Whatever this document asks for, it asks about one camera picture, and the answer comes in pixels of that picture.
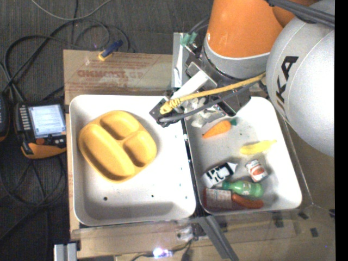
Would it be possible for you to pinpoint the white plastic tray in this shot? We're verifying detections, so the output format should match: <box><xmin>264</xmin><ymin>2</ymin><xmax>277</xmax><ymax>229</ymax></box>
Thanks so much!
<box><xmin>69</xmin><ymin>94</ymin><xmax>197</xmax><ymax>227</ymax></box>
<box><xmin>183</xmin><ymin>95</ymin><xmax>303</xmax><ymax>216</ymax></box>

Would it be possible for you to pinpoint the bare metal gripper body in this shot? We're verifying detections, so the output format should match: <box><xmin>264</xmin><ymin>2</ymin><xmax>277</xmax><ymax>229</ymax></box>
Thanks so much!
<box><xmin>184</xmin><ymin>44</ymin><xmax>269</xmax><ymax>117</ymax></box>

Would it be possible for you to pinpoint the green bottle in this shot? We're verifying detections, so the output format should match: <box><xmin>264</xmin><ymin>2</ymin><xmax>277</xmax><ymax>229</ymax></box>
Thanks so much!
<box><xmin>221</xmin><ymin>180</ymin><xmax>264</xmax><ymax>198</ymax></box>

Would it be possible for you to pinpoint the orange carrot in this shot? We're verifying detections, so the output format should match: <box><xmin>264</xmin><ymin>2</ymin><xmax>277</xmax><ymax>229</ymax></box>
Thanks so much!
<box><xmin>202</xmin><ymin>118</ymin><xmax>238</xmax><ymax>140</ymax></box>

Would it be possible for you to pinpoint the yellow divided plate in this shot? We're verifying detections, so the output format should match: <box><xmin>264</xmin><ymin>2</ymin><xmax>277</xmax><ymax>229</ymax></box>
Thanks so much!
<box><xmin>77</xmin><ymin>109</ymin><xmax>158</xmax><ymax>184</ymax></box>

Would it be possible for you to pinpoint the black cylinder on white bracket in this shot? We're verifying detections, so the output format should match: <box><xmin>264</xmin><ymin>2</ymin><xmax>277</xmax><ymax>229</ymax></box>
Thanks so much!
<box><xmin>148</xmin><ymin>70</ymin><xmax>218</xmax><ymax>128</ymax></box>

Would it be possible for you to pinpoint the brown cardboard board red print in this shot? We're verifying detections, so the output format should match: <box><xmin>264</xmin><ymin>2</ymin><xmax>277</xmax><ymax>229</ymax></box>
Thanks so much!
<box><xmin>63</xmin><ymin>49</ymin><xmax>310</xmax><ymax>251</ymax></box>

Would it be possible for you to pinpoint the black and white carton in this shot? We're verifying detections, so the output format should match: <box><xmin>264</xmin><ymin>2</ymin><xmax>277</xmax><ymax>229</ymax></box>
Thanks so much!
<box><xmin>200</xmin><ymin>161</ymin><xmax>239</xmax><ymax>189</ymax></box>

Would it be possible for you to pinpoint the red sausage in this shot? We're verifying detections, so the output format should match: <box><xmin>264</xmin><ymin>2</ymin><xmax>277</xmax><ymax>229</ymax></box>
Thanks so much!
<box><xmin>231</xmin><ymin>193</ymin><xmax>264</xmax><ymax>209</ymax></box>

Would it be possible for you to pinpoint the yellow banana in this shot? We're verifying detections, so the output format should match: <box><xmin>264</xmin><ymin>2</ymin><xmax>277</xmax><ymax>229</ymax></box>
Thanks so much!
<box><xmin>239</xmin><ymin>139</ymin><xmax>278</xmax><ymax>156</ymax></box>

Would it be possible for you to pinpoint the red and white can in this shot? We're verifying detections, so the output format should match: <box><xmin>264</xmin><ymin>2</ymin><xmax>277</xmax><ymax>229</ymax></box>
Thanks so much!
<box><xmin>245</xmin><ymin>159</ymin><xmax>269</xmax><ymax>183</ymax></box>

